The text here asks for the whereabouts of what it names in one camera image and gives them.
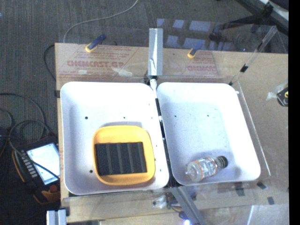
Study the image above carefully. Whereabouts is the yellow plate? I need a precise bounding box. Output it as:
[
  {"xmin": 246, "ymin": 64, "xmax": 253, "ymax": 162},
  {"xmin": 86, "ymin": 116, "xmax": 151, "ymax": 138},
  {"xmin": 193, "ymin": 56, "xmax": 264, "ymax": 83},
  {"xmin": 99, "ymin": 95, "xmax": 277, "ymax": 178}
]
[{"xmin": 91, "ymin": 125, "xmax": 156, "ymax": 186}]

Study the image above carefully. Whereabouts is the white plastic tray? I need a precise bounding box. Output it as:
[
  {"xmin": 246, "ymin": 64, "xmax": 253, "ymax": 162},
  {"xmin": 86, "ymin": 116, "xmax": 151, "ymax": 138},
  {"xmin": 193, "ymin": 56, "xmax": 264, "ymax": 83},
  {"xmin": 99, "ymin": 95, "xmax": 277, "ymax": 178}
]
[
  {"xmin": 60, "ymin": 81, "xmax": 170, "ymax": 196},
  {"xmin": 156, "ymin": 82, "xmax": 262, "ymax": 187}
]

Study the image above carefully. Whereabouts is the clear plastic bottle black cap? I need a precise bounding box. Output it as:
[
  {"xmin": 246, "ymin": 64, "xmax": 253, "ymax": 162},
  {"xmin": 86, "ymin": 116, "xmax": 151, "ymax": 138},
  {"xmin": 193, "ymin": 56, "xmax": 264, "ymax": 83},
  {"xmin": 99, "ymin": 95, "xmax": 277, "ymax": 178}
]
[{"xmin": 185, "ymin": 155, "xmax": 229, "ymax": 183}]

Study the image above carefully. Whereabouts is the brown cardboard board red print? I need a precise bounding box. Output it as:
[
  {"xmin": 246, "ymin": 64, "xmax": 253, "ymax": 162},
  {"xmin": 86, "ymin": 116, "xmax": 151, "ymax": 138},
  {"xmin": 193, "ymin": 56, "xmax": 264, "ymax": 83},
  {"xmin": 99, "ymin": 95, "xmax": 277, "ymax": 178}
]
[{"xmin": 54, "ymin": 42, "xmax": 289, "ymax": 223}]

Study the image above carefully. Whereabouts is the black office chair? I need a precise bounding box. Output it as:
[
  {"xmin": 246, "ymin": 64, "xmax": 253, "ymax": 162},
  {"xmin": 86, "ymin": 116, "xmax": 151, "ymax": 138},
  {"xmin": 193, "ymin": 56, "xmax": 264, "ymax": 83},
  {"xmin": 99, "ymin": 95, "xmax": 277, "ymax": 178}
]
[{"xmin": 209, "ymin": 0, "xmax": 289, "ymax": 42}]

